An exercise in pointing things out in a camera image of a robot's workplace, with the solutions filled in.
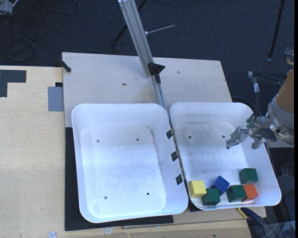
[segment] wooden surface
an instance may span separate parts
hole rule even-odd
[[[64,238],[251,237],[236,209],[185,212],[173,225],[64,230],[65,118],[48,111],[48,87],[63,81],[58,67],[0,66],[26,70],[26,83],[8,83],[0,98],[0,237]],[[265,216],[263,207],[254,211]]]

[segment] white tray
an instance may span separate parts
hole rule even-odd
[[[72,112],[79,209],[92,223],[187,208],[166,110],[157,104],[80,104]]]
[[[230,185],[240,184],[239,171],[256,168],[255,187],[259,196],[249,202],[230,203],[226,193],[216,206],[204,206],[201,198],[190,198],[201,210],[272,206],[281,200],[281,192],[264,145],[254,150],[253,139],[226,148],[225,140],[238,126],[246,128],[252,110],[242,103],[175,103],[170,116],[175,130],[187,182],[204,180],[206,188],[218,176]]]

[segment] dark blue square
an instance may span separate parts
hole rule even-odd
[[[220,196],[225,193],[227,188],[229,187],[229,182],[225,180],[223,177],[218,176],[212,183],[211,188],[219,189]]]

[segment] dark green block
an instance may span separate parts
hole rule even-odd
[[[245,168],[239,171],[239,179],[241,184],[251,184],[258,181],[256,169]]]
[[[207,188],[206,191],[207,193],[202,197],[203,205],[215,206],[221,201],[219,189]]]
[[[230,203],[240,202],[246,197],[246,192],[243,185],[232,185],[226,190],[226,195]]]

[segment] block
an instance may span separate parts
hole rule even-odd
[[[223,177],[218,176],[210,186],[211,188],[217,188],[219,190],[220,196],[222,196],[227,188],[229,187],[229,182]]]
[[[205,206],[215,206],[220,203],[220,193],[217,188],[207,188],[207,193],[202,197],[202,204]]]
[[[203,180],[190,181],[189,190],[192,198],[203,197],[207,193]]]
[[[256,197],[258,197],[258,192],[257,192],[257,189],[255,187],[255,184],[253,184],[253,183],[244,184],[243,187],[244,187],[244,190],[245,190],[245,193],[246,193],[246,197],[242,200],[242,202],[252,201]]]
[[[258,181],[256,169],[245,168],[239,171],[239,179],[241,184],[251,184]]]
[[[245,189],[241,184],[231,185],[226,190],[226,195],[230,203],[241,202],[244,198],[246,198]]]

